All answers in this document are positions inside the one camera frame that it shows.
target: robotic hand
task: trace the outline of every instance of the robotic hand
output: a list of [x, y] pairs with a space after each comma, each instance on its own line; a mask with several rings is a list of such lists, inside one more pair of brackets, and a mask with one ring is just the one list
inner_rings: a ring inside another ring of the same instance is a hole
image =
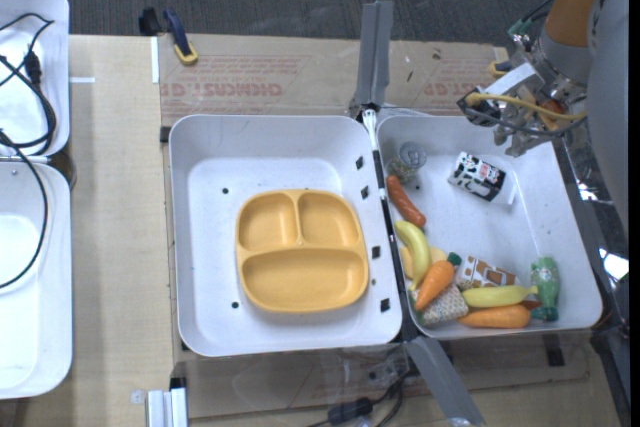
[[[539, 13], [551, 2], [548, 15]], [[546, 16], [537, 38], [527, 31]], [[628, 240], [629, 0], [547, 0], [510, 29], [511, 71], [458, 101], [467, 118], [496, 126], [497, 145], [519, 157], [587, 128]]]

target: toy banana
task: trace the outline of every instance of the toy banana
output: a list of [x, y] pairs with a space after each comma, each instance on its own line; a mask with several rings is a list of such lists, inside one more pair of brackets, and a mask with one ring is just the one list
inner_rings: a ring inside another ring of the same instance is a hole
[[504, 285], [501, 287], [470, 288], [462, 292], [467, 306], [474, 308], [492, 308], [494, 306], [510, 306], [518, 304], [529, 294], [537, 294], [538, 287], [529, 288], [519, 285]]
[[408, 221], [398, 220], [393, 223], [393, 227], [398, 234], [398, 237], [411, 253], [411, 259], [413, 261], [412, 277], [413, 280], [409, 286], [409, 291], [413, 292], [418, 285], [422, 282], [422, 279], [427, 274], [429, 266], [431, 265], [431, 256], [429, 254], [429, 244], [427, 239], [422, 233], [422, 230], [415, 224]]

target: white plastic tray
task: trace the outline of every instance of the white plastic tray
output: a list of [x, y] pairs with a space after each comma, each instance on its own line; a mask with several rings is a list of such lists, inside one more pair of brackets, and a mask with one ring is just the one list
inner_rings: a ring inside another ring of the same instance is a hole
[[[69, 3], [67, 0], [2, 0], [0, 27], [25, 13], [36, 13], [54, 22], [40, 33], [33, 47], [42, 68], [42, 91], [57, 118], [54, 139], [47, 150], [53, 154], [69, 139]], [[43, 25], [42, 20], [29, 16], [0, 31], [0, 55], [17, 68]], [[0, 63], [0, 81], [10, 74]], [[39, 100], [17, 77], [0, 87], [0, 126], [16, 143], [35, 140], [47, 130]], [[33, 154], [40, 148], [41, 145], [34, 146], [27, 153]], [[12, 153], [0, 145], [0, 155]]]
[[[397, 335], [402, 313], [391, 249], [371, 145], [359, 123], [342, 116], [195, 115], [174, 125], [169, 149], [178, 326], [190, 349], [231, 356], [375, 345]], [[236, 214], [251, 196], [286, 188], [333, 192], [356, 211], [369, 286], [355, 303], [283, 314], [260, 310], [244, 295]]]
[[[411, 200], [426, 215], [430, 245], [461, 257], [468, 255], [514, 272], [530, 285], [530, 266], [538, 256], [555, 258], [561, 279], [560, 318], [533, 320], [524, 330], [476, 329], [456, 321], [420, 329], [439, 339], [496, 336], [513, 332], [580, 329], [600, 317], [602, 301], [589, 258], [567, 196], [551, 144], [542, 144], [513, 158], [493, 143], [491, 129], [464, 117], [391, 116], [377, 131], [383, 162], [405, 141], [424, 146], [427, 162], [407, 184]], [[447, 182], [461, 151], [493, 164], [515, 178], [511, 205], [488, 203]], [[401, 219], [391, 208], [394, 219]]]
[[[55, 169], [35, 167], [49, 199], [44, 244], [33, 267], [0, 289], [0, 399], [57, 386], [72, 358], [69, 186]], [[26, 164], [0, 165], [0, 282], [25, 267], [42, 228], [40, 190]]]

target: red sausage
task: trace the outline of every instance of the red sausage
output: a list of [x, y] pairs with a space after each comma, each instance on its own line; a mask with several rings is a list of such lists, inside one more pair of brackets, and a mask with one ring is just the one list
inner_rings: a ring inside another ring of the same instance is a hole
[[415, 224], [418, 228], [422, 228], [426, 224], [427, 218], [411, 202], [409, 196], [407, 196], [407, 193], [404, 192], [404, 189], [402, 188], [402, 184], [400, 183], [400, 180], [398, 180], [398, 177], [395, 175], [389, 175], [387, 176], [386, 181], [389, 198], [391, 198], [392, 203], [402, 214], [402, 217], [404, 217], [410, 223]]

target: yellow divided plate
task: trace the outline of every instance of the yellow divided plate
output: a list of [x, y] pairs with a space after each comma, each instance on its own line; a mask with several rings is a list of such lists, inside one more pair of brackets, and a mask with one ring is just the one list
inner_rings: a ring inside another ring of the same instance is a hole
[[238, 213], [236, 261], [245, 293], [269, 311], [343, 308], [369, 280], [358, 217], [326, 191], [283, 189], [250, 198]]

